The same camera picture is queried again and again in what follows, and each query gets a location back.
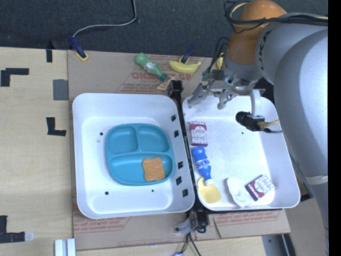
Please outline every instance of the red and white box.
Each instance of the red and white box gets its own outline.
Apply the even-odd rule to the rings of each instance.
[[[266,174],[262,174],[259,177],[257,177],[254,181],[246,185],[245,188],[250,193],[253,200],[257,201],[271,190],[274,190],[275,186],[271,182],[271,179]]]
[[[190,122],[191,145],[207,146],[207,126],[205,122]]]

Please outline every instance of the blue bottle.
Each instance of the blue bottle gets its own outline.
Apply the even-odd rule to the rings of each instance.
[[[191,152],[199,173],[205,178],[205,184],[207,186],[213,185],[214,180],[211,177],[211,165],[206,156],[205,148],[203,146],[197,146]]]

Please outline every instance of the green bottle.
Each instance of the green bottle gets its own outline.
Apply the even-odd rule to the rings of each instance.
[[[142,52],[135,57],[135,62],[149,74],[158,76],[161,81],[167,77],[167,74],[163,73],[159,66]]]

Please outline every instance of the cardboard box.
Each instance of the cardboard box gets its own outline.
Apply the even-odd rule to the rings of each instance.
[[[89,59],[82,62],[74,51],[68,51],[70,151],[73,188],[73,223],[77,250],[101,249],[120,246],[174,243],[184,241],[184,236],[174,233],[174,226],[183,222],[186,213],[145,215],[109,219],[90,219],[77,207],[75,189],[75,160],[72,127],[72,102],[82,93],[148,93],[162,94],[157,87],[163,82],[146,73],[134,63],[136,54],[87,51]],[[191,58],[201,65],[194,74],[173,71],[169,60],[177,56],[149,55],[169,77],[180,79],[184,91],[182,98],[190,96],[201,83],[201,73],[209,66],[211,58]],[[196,240],[234,238],[290,232],[284,210],[230,212],[210,214],[210,224],[205,233],[196,233]]]

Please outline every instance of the white tray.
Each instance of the white tray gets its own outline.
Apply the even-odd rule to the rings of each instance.
[[[195,200],[175,102],[164,95],[85,93],[72,104],[77,204],[89,218],[185,212]],[[153,124],[170,139],[175,172],[167,181],[126,186],[110,175],[105,136],[114,126]]]
[[[236,113],[251,112],[250,97],[235,97],[222,110],[217,109],[218,98],[212,95],[192,108],[188,106],[189,98],[182,105],[187,133],[190,134],[190,122],[206,123],[206,154],[212,166],[211,176],[222,195],[222,199],[213,204],[206,203],[199,195],[206,208],[212,211],[284,209],[298,204],[301,195],[283,134],[253,132],[236,121]],[[261,98],[261,110],[265,121],[278,119],[270,100]],[[270,128],[281,129],[280,124]],[[192,161],[198,182],[201,175],[195,168],[194,159]],[[270,177],[275,190],[253,202],[251,206],[240,207],[235,204],[228,190],[227,178],[237,178],[246,185],[261,174]]]

